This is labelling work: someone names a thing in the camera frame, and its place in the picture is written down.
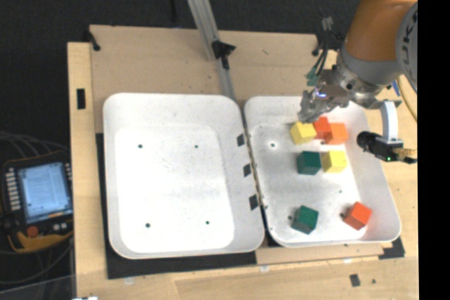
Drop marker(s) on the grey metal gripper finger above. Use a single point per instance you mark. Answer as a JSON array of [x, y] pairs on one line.
[[319, 109], [304, 109]]

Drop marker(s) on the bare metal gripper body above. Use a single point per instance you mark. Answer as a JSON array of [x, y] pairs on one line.
[[355, 91]]

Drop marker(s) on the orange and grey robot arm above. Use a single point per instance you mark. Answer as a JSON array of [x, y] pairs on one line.
[[376, 24]]

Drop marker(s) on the red cube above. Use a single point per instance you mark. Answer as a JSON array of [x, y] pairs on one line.
[[358, 216], [322, 128]]

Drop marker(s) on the yellow cube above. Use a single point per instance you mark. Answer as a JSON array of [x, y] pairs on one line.
[[334, 161], [303, 132]]

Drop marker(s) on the orange cube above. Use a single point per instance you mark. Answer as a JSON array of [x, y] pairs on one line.
[[338, 134]]

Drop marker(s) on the green cube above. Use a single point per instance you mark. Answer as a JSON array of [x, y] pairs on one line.
[[308, 163], [305, 219]]

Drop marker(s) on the white plastic tray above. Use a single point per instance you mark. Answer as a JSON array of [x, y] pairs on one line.
[[281, 193], [175, 179]]

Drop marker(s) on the pale wood board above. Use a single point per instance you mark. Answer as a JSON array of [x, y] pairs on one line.
[[158, 59]]

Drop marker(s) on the black cylinder on white bracket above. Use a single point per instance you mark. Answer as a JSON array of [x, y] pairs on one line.
[[378, 145]]

